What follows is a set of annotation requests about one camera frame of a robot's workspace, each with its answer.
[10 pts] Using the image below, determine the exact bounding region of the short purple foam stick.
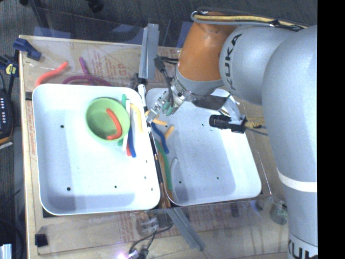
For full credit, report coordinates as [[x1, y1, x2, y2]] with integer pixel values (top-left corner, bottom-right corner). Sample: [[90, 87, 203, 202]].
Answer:
[[79, 57, 91, 76]]

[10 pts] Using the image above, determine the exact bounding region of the short yellow foam stick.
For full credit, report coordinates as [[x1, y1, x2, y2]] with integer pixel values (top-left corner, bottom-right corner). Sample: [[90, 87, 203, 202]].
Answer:
[[144, 110, 168, 126]]

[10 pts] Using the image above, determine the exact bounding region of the green bowl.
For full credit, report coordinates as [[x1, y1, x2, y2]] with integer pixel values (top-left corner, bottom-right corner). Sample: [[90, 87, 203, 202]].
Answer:
[[85, 97, 131, 144]]

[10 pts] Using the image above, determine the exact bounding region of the white plastic tray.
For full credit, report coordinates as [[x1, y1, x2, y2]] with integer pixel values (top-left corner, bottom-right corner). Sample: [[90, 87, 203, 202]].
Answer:
[[145, 87, 263, 207], [31, 83, 162, 216]]

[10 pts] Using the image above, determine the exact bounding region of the yellow wavy foam stick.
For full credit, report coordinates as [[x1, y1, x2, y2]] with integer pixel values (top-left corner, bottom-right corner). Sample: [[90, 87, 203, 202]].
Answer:
[[130, 103, 144, 133]]

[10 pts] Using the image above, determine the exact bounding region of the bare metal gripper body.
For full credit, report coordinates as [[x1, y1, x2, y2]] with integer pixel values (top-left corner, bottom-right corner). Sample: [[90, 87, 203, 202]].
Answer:
[[153, 81, 195, 116]]

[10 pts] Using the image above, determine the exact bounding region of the black cylinder on white bracket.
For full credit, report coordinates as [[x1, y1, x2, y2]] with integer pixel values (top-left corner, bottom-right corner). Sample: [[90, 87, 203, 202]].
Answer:
[[209, 93, 247, 134]]

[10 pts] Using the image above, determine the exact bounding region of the long green foam stick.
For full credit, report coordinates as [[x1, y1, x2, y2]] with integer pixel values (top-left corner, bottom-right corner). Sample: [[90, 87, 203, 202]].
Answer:
[[154, 140, 174, 190]]

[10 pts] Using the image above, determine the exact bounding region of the long purple foam stick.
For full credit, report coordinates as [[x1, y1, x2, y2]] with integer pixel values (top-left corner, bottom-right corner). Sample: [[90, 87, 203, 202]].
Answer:
[[62, 74, 113, 87]]

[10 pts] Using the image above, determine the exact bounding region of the red curved foam stick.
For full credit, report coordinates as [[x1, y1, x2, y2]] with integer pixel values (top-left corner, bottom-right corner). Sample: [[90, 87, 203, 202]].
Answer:
[[106, 108, 123, 141]]

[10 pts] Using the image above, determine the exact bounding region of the blue bent foam stick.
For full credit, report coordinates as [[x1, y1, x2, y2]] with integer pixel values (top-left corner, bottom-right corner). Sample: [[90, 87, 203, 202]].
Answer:
[[150, 122, 170, 154]]

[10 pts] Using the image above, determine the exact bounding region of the brown cardboard board red print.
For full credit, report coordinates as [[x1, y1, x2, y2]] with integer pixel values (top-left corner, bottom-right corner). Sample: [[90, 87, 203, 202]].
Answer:
[[18, 35, 289, 256]]

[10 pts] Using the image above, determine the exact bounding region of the orange-red wavy foam stick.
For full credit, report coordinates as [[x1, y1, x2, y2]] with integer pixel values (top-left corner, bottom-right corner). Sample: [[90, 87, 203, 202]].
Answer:
[[35, 61, 69, 87]]

